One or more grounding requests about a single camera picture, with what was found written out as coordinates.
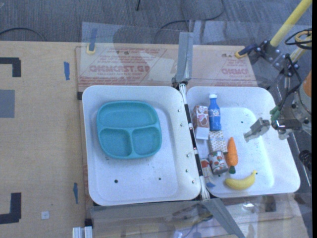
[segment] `yellow banana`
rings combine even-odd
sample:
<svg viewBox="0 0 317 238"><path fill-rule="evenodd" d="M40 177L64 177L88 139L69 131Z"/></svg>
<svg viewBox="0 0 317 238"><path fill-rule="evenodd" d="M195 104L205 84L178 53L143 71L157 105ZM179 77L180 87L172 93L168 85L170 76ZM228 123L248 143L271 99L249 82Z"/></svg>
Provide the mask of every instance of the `yellow banana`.
<svg viewBox="0 0 317 238"><path fill-rule="evenodd" d="M256 181L256 170L253 170L252 174L244 179L227 178L225 183L232 189L243 190L249 188Z"/></svg>

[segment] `toy carrot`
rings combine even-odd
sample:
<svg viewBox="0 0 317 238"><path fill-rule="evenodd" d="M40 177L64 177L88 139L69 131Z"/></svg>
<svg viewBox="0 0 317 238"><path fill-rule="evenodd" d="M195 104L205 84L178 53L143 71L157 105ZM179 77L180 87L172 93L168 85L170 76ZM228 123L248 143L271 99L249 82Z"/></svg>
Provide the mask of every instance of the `toy carrot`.
<svg viewBox="0 0 317 238"><path fill-rule="evenodd" d="M233 137L228 141L228 153L225 155L227 165L229 166L229 173L236 173L235 166L238 164L238 153Z"/></svg>

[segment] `water bottle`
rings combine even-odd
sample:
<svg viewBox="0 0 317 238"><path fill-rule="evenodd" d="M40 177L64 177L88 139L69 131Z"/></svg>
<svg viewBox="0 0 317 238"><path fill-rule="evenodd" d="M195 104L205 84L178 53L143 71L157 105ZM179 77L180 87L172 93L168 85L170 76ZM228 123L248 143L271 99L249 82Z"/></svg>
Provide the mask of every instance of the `water bottle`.
<svg viewBox="0 0 317 238"><path fill-rule="evenodd" d="M210 105L208 107L210 130L221 130L220 124L220 108L217 104L217 95L210 94Z"/></svg>

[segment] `teal divided plate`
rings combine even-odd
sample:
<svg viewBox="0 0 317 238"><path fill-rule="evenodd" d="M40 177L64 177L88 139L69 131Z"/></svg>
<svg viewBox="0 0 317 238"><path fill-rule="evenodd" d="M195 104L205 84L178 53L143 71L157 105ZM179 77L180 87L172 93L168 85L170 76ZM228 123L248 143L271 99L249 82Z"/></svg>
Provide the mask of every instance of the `teal divided plate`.
<svg viewBox="0 0 317 238"><path fill-rule="evenodd" d="M141 101L115 101L101 106L97 131L102 150L117 159L149 157L162 144L158 114Z"/></svg>

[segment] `bottle cap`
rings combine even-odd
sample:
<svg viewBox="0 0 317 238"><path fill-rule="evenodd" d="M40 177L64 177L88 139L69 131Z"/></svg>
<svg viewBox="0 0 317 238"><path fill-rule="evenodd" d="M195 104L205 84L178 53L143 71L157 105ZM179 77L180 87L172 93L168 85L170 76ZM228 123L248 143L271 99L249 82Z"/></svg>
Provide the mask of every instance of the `bottle cap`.
<svg viewBox="0 0 317 238"><path fill-rule="evenodd" d="M215 98L217 98L217 94L211 93L211 94L209 95L209 99L215 99Z"/></svg>

